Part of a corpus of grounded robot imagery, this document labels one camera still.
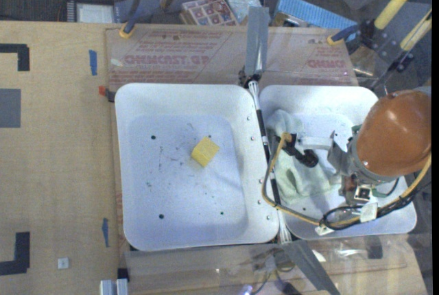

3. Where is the black cylinder on white bracket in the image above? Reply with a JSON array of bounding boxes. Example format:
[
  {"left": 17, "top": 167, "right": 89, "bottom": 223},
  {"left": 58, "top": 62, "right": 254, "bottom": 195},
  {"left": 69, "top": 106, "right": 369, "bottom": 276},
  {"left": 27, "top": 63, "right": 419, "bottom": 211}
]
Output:
[{"left": 274, "top": 130, "right": 336, "bottom": 169}]

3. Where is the pale green cloth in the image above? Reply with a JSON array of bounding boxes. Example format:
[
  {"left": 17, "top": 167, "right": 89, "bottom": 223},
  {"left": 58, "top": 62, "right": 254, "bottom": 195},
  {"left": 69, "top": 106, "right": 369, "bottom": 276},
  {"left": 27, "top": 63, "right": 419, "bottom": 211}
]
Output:
[{"left": 265, "top": 109, "right": 341, "bottom": 206}]

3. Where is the brown cardboard board red print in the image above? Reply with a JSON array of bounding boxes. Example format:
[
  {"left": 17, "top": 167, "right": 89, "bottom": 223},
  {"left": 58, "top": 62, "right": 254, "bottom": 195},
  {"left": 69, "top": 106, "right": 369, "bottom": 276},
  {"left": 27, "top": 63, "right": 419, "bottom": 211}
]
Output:
[{"left": 104, "top": 23, "right": 361, "bottom": 253}]

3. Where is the thin black and white rod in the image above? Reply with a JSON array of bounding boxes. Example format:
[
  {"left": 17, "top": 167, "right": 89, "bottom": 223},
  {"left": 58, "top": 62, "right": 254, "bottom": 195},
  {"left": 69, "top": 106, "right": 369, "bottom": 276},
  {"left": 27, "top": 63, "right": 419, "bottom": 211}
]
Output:
[{"left": 247, "top": 80, "right": 293, "bottom": 244}]

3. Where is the yellow cube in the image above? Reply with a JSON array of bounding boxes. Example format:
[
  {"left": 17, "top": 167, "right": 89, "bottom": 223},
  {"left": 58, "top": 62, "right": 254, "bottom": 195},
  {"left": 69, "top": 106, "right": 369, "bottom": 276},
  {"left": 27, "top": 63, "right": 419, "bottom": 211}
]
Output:
[{"left": 190, "top": 136, "right": 221, "bottom": 168}]

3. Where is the white plastic tray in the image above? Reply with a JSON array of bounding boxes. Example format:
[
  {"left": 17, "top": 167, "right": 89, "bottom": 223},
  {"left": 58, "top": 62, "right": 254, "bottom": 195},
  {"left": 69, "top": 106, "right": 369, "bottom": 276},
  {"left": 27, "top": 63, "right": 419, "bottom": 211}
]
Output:
[
  {"left": 259, "top": 84, "right": 418, "bottom": 241},
  {"left": 114, "top": 82, "right": 281, "bottom": 252}
]

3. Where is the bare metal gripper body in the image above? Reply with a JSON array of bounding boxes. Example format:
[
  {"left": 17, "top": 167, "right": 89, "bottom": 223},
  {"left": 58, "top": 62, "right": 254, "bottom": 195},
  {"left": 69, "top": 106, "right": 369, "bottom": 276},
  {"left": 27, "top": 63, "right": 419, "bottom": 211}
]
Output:
[{"left": 327, "top": 141, "right": 375, "bottom": 207}]

